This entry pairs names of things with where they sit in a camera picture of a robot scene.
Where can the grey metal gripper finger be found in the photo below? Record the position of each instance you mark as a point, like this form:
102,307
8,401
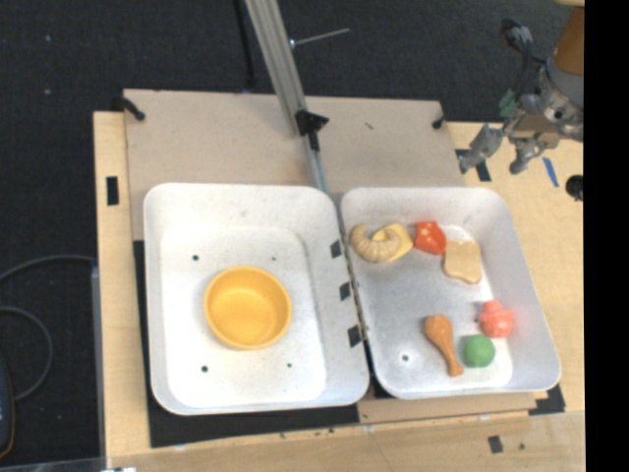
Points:
481,145
523,158

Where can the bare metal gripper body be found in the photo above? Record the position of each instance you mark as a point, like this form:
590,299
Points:
553,116

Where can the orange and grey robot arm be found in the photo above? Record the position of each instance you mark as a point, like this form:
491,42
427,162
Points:
572,52

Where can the beige bread slice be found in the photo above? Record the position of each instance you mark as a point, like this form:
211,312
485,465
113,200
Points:
463,261

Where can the yellow cheese wedge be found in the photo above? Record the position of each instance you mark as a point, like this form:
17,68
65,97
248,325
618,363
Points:
404,245

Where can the beige croissant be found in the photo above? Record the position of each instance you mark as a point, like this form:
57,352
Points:
373,251

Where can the white plastic tray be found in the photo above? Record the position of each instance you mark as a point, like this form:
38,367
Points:
187,214
408,288

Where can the orange lumpy toy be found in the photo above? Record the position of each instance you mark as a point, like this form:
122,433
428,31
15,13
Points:
496,318

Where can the brown chicken drumstick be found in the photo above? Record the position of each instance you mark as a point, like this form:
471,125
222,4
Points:
442,335

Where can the green ball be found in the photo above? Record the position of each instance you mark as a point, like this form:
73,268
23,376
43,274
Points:
479,351

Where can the brown cardboard board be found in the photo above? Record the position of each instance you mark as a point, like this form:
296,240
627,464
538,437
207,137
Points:
221,140

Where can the yellow bowl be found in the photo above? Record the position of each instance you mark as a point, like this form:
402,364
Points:
247,308

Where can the black cylinder on white bracket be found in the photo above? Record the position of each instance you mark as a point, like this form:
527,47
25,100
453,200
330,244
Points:
575,188

